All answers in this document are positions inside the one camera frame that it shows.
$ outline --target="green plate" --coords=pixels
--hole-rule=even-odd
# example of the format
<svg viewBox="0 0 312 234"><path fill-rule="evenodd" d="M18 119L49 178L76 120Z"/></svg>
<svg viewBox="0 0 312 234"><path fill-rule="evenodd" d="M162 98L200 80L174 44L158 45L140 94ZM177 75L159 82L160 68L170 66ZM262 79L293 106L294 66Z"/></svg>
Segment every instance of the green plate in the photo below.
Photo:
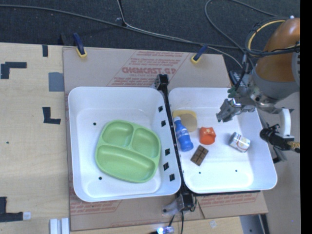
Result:
<svg viewBox="0 0 312 234"><path fill-rule="evenodd" d="M125 120L113 120L102 130L95 158L104 173L143 183L154 176L160 150L160 140L152 130Z"/></svg>

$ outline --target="blue bottle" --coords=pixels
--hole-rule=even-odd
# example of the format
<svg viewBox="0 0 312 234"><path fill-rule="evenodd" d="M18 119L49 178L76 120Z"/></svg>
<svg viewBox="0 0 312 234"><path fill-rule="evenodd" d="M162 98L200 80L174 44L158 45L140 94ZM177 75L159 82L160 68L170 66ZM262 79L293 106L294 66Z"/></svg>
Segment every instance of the blue bottle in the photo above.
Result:
<svg viewBox="0 0 312 234"><path fill-rule="evenodd" d="M181 150L186 152L193 149L194 145L191 142L189 131L187 131L186 127L182 125L179 116L174 118L174 123L176 138L180 143Z"/></svg>

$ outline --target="wire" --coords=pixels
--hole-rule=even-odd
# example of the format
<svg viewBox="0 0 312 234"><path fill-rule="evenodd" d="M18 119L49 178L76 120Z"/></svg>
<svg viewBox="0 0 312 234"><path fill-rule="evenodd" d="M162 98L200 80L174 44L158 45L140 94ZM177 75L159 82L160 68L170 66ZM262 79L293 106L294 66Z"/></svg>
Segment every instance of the wire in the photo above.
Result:
<svg viewBox="0 0 312 234"><path fill-rule="evenodd" d="M260 30L264 29L265 27L274 24L274 23L283 23L286 20L288 20L289 18L282 18L282 17L273 17L271 19L267 19L264 20L260 23L257 23L253 29L250 31L250 33L247 35L247 39L245 42L245 49L246 51L252 55L252 56L256 56L256 57L264 57L264 56L272 56L272 55L280 55L280 54L286 54L286 53L291 53L291 52L298 52L300 51L300 42L297 42L295 45L293 46L289 46L287 48L284 49L274 49L270 52L267 51L256 51L256 50L252 50L251 49L251 44L252 41L255 37L255 35L260 32Z"/></svg>
<svg viewBox="0 0 312 234"><path fill-rule="evenodd" d="M183 226L184 226L184 213L183 213L183 211L181 211L181 214L182 214L182 221L181 221L181 232L180 232L180 234L183 233Z"/></svg>
<svg viewBox="0 0 312 234"><path fill-rule="evenodd" d="M122 11L122 6L121 6L121 3L120 3L120 0L117 0L118 2L118 6L119 6L119 10L120 10L120 13L121 13L121 17L122 17L122 21L123 21L123 25L119 25L119 24L116 24L116 23L112 23L112 22L109 22L109 21L105 21L105 20L101 20L101 19L96 19L96 18L92 18L92 17L89 17L89 16L84 16L84 15L81 15L81 14L77 14L77 13L73 13L73 12L68 12L68 11L63 11L63 10L57 10L57 9L51 9L51 8L45 8L45 7L38 7L38 6L27 6L27 5L15 5L15 4L0 4L0 7L7 7L7 8L22 8L22 9L37 9L37 10L43 10L43 11L50 11L50 12L55 12L55 13L60 13L60 14L65 14L65 15L70 15L70 16L74 16L74 17L79 17L79 18L83 18L83 19L87 19L87 20L92 20L92 21L96 21L96 22L100 22L100 23L105 23L107 25L111 25L111 26L114 26L114 27L118 27L118 28L122 28L122 29L127 29L127 30L131 30L131 31L135 31L137 33L141 33L141 34L145 34L145 35L149 35L149 36L152 36L152 37L156 37L156 38L161 38L161 39L166 39L166 40L172 40L172 41L177 41L177 42L181 42L181 43L187 43L187 44L193 44L193 45L200 45L200 46L204 46L204 45L207 45L207 47L209 49L212 49L218 53L221 53L225 56L228 56L230 57L231 59L233 59L237 65L243 69L242 65L240 64L239 61L237 61L236 58L234 58L233 56L217 49L217 48L227 48L227 49L239 49L241 50L243 53L246 53L246 50L244 50L242 47L239 46L239 44L237 44L234 40L232 40L229 36L227 36L225 33L223 33L213 22L212 20L210 19L209 15L208 15L208 5L214 0L208 0L206 2L206 5L205 5L205 14L206 14L206 17L209 21L209 23L217 30L219 31L224 37L226 37L228 40L230 40L235 46L224 46L224 45L217 45L217 44L208 44L208 43L202 43L202 42L197 42L197 41L190 41L190 40L186 40L186 39L182 39L182 38L178 38L178 37L172 37L172 36L168 36L168 35L163 35L163 34L159 34L159 33L154 33L154 32L150 32L150 31L146 31L146 30L143 30L143 29L139 29L139 28L136 28L136 27L133 27L131 26L130 24L128 24L125 20L125 17L124 17L124 13ZM242 2L239 2L239 1L236 1L236 0L229 0L229 1L232 1L232 2L235 2L235 3L238 3L238 4L241 4L241 5L244 5L246 7L249 7L255 11L258 11L258 12L261 12L263 14L266 14L266 15L269 15L269 16L275 16L271 13L268 13L268 12L265 12L265 11L262 11L262 10L259 10L257 8L254 8L248 4L245 4L245 3L242 3ZM252 67L254 66L252 61L250 59L248 59L250 64L252 65Z"/></svg>
<svg viewBox="0 0 312 234"><path fill-rule="evenodd" d="M242 52L243 54L245 54L245 53L246 53L246 50L243 49L236 41L234 41L232 38L230 38L228 35L226 35L226 34L225 34L220 28L218 28L218 27L213 23L213 21L210 19L209 14L208 14L208 5L211 4L213 1L214 1L214 0L208 0L208 1L206 2L206 4L205 4L205 15L206 15L207 20L209 21L209 23L210 23L220 34L222 34L225 38L227 38L230 42L232 42L238 49L240 49L241 52ZM231 1L231 2L234 2L234 3L240 4L240 5L246 6L246 7L250 8L250 9L253 9L253 10L257 11L257 12L266 14L266 15L268 15L268 16L275 16L274 14L271 14L271 13L269 13L269 12L266 12L266 11L263 11L263 10L260 10L260 9L257 9L257 8L255 8L255 7L253 7L253 6L251 6L251 5L248 5L248 4L246 4L246 3L243 3L243 2L240 2L240 1L237 1L237 0L227 0L227 1ZM251 61L250 58L248 58L248 61L249 61L249 63L250 63L250 64L252 65L252 67L253 67L254 64L252 63L252 61Z"/></svg>
<svg viewBox="0 0 312 234"><path fill-rule="evenodd" d="M190 209L190 212L194 212L197 206L197 198L196 197L194 198L195 198L195 203L194 203L194 206Z"/></svg>
<svg viewBox="0 0 312 234"><path fill-rule="evenodd" d="M171 218L171 220L170 220L168 226L171 226L171 225L172 225L172 222L173 222L174 218L175 218L175 215L172 216L172 218Z"/></svg>

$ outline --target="white tray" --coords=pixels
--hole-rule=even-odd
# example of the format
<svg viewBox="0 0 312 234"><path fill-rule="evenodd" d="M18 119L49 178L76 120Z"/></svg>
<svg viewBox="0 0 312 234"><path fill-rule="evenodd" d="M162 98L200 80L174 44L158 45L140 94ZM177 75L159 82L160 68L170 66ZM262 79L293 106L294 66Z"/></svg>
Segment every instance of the white tray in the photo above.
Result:
<svg viewBox="0 0 312 234"><path fill-rule="evenodd" d="M228 88L175 88L169 93L171 112L193 110L197 126L213 127L216 138L212 145L199 142L199 130L190 133L194 148L179 151L183 178L187 187L199 194L268 190L277 183L277 175L269 147L260 138L262 129L257 111L242 113L228 122L218 122ZM233 132L251 140L247 152L242 153L228 145ZM209 150L200 166L191 162L197 147Z"/></svg>
<svg viewBox="0 0 312 234"><path fill-rule="evenodd" d="M69 93L68 106L73 183L80 199L108 201L172 195L179 190L181 177L159 91L136 87L77 87ZM99 135L106 123L116 119L147 127L160 138L159 167L151 180L126 182L106 175L97 167L95 150Z"/></svg>

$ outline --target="yellow sponge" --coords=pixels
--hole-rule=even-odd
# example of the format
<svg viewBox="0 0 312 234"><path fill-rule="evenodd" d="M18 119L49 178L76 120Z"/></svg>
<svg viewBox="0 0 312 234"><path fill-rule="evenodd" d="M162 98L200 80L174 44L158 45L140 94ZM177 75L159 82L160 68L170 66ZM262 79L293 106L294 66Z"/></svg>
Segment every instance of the yellow sponge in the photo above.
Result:
<svg viewBox="0 0 312 234"><path fill-rule="evenodd" d="M191 110L175 110L172 112L172 117L179 116L181 123L186 127L189 132L193 132L197 129L197 115Z"/></svg>

